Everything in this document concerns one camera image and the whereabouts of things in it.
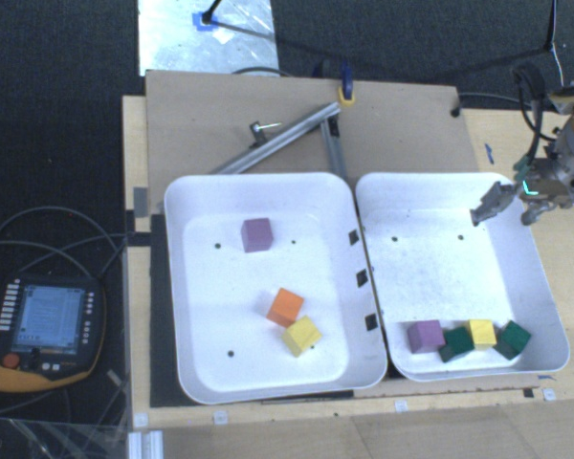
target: red emergency stop button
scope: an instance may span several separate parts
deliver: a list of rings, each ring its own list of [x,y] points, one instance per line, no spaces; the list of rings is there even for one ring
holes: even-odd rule
[[[19,354],[15,354],[14,352],[9,352],[6,356],[2,358],[2,365],[7,369],[16,369],[19,366]]]

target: green cube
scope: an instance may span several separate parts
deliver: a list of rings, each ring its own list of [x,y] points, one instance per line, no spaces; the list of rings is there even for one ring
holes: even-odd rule
[[[472,337],[463,326],[444,332],[444,340],[447,344],[439,350],[440,359],[443,362],[448,362],[457,356],[463,356],[475,349]]]
[[[499,331],[497,335],[497,345],[494,348],[506,359],[511,361],[520,354],[531,334],[518,326],[514,321],[508,321],[508,324]]]

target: cardboard board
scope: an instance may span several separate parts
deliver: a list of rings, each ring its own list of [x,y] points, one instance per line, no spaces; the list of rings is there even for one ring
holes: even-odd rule
[[[338,99],[337,80],[152,71],[146,75],[150,211],[174,179],[209,173],[254,142],[250,124],[287,126]],[[355,83],[339,118],[348,182],[371,171],[476,171],[453,87]],[[250,172],[329,171],[320,131]]]

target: aluminum foil sheet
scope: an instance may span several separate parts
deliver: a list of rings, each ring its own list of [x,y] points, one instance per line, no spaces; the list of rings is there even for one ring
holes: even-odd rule
[[[140,75],[146,70],[232,73],[278,68],[270,0],[223,0],[215,24],[200,23],[214,0],[139,0]]]

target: clamp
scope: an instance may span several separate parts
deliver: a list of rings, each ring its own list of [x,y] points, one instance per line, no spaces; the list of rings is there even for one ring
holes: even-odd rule
[[[341,80],[342,84],[338,89],[339,102],[344,107],[350,107],[355,103],[355,94],[353,93],[353,71],[346,59],[341,66]]]

